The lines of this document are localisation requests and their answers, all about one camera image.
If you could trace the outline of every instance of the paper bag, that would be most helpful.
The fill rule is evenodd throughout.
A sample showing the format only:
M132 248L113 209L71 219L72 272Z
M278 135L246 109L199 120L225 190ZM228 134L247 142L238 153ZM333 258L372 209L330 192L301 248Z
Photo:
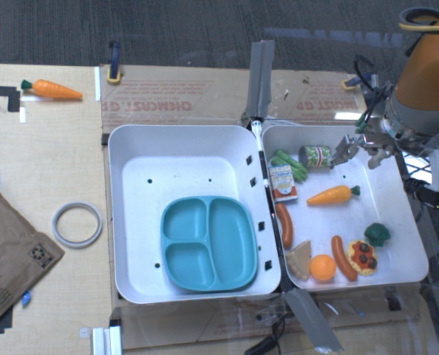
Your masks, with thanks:
M63 255L0 194L0 316Z

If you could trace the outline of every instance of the metal ring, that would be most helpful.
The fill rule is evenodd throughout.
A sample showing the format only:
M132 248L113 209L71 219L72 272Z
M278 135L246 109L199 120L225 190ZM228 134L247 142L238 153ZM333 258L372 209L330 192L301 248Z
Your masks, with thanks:
M65 213L69 209L73 208L83 208L93 213L96 219L98 220L98 227L96 228L96 232L87 240L82 240L81 242L74 242L71 240L66 240L61 234L58 232L57 223L58 219L61 217L63 213ZM87 247L91 245L95 240L100 236L101 229L103 228L103 219L101 218L101 213L90 203L85 201L73 201L71 203L67 203L63 205L59 210L54 214L52 219L52 231L55 235L55 239L62 243L67 247L71 247L72 249L82 249L83 247Z

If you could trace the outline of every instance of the blue plate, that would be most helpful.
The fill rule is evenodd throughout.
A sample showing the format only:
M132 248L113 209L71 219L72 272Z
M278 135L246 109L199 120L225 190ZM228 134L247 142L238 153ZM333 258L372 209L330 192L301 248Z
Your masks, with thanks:
M229 197L187 197L170 203L162 214L161 246L167 275L192 291L241 288L257 271L251 218Z

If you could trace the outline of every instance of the orange fruit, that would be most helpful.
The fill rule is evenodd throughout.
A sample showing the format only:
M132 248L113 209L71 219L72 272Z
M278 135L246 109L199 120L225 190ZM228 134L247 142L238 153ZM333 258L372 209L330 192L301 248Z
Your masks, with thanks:
M330 255L316 255L310 261L310 273L315 279L329 280L336 273L336 261Z

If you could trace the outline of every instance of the sausage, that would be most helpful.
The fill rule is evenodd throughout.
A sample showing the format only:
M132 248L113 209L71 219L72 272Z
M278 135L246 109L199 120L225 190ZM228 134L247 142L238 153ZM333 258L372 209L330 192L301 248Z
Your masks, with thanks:
M343 248L343 240L339 235L335 235L331 238L331 249L333 250L333 256L336 264L343 273L343 275L349 281L355 281L358 278L358 272L351 266L346 258Z
M280 223L282 224L282 243L284 244L284 247L288 249L290 246L292 246L292 219L288 214L287 207L283 203L276 204L276 212L277 216L279 216Z

